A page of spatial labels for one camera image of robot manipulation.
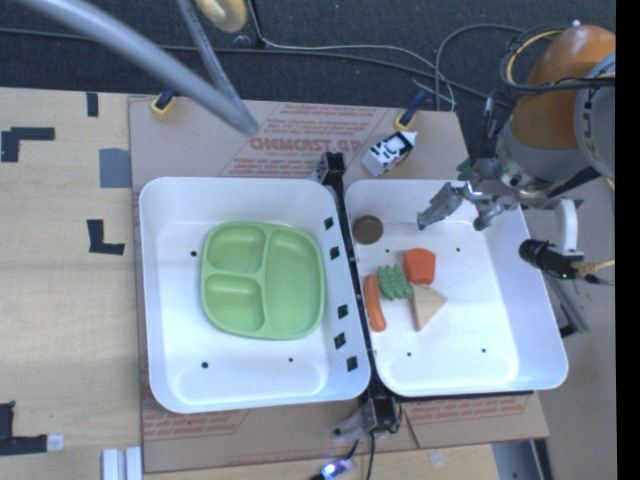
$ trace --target black fabric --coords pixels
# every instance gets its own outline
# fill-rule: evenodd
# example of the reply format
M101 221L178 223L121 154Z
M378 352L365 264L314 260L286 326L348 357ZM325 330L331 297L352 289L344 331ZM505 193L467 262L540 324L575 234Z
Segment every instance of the black fabric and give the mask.
M173 0L90 1L158 44L192 46ZM568 26L580 20L616 32L616 0L255 0L255 4L262 32L274 43L392 45L431 62L449 34L475 24L525 30L545 24ZM252 20L237 34L225 34L204 24L227 75L244 99L405 107L416 93L412 83L415 75L394 68L260 53L265 48L260 48ZM71 32L6 0L0 0L0 27ZM441 71L449 80L481 94L502 89L498 65L506 44L516 35L490 27L458 35L442 52ZM254 52L239 53L239 48ZM0 32L0 52L0 86L142 94L159 94L164 89L129 61L93 43L5 31ZM432 73L428 66L398 52L344 53ZM175 55L206 76L197 52ZM428 77L420 81L433 86ZM441 92L448 96L443 87ZM454 94L465 139L477 142L483 133L484 99L455 88ZM426 104L424 108L435 107ZM448 109L448 105L443 103L441 109Z

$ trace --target white tray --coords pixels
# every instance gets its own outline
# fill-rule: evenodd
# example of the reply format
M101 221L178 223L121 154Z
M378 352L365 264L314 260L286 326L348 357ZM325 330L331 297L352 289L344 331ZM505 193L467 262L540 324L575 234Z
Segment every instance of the white tray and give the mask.
M362 180L346 193L350 222L373 215L384 225L378 242L354 240L361 281L378 266L402 265L406 250L422 247L436 254L431 287L448 298L420 332L409 300L381 298L387 328L371 332L380 380L407 397L557 387L567 359L542 274L518 255L529 238L522 212L505 212L475 231L477 212L465 201L420 231L417 214L444 183Z
M352 399L365 390L371 369L325 187L309 180L159 178L142 190L139 211L149 377L160 404L193 413ZM318 243L326 305L308 336L247 338L207 319L200 254L212 228L237 220L292 226Z

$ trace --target wooden surface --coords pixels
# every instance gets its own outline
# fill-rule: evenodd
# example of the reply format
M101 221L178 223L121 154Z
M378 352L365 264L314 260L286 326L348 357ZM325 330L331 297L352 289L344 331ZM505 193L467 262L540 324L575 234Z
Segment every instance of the wooden surface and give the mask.
M99 152L129 149L127 95L0 89L0 129L54 127L0 163L0 403L16 401L13 434L62 434L64 449L0 457L1 479L99 478L104 449L140 446L131 190L101 188ZM122 256L89 252L102 219ZM364 478L368 456L345 478ZM323 460L145 478L309 478ZM497 479L490 445L376 454L373 479Z

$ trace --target green plate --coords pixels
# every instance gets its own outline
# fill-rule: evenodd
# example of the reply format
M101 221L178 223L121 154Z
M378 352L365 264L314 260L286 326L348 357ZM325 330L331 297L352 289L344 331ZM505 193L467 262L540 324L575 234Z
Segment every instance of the green plate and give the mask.
M320 249L300 230L227 222L207 236L202 255L204 311L223 331L296 339L322 320L325 276Z

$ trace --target cardboard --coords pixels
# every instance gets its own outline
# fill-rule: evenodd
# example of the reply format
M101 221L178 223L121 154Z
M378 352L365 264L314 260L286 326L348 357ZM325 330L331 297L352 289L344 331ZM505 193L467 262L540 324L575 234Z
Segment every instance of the cardboard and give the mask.
M344 456L353 443L335 442L330 428L356 411L357 400L195 415L171 413L154 400L147 373L137 200L146 183L163 176L313 177L325 151L344 154L348 187L371 177L362 156L395 132L393 121L402 109L249 101L247 108L261 126L247 138L188 99L178 98L163 118L151 113L152 101L133 97L129 104L145 472ZM467 157L455 114L421 111L415 122L415 148L384 176L455 178L456 166ZM381 437L377 451L548 435L535 393L402 405L398 433ZM368 446L362 443L357 453L366 453Z

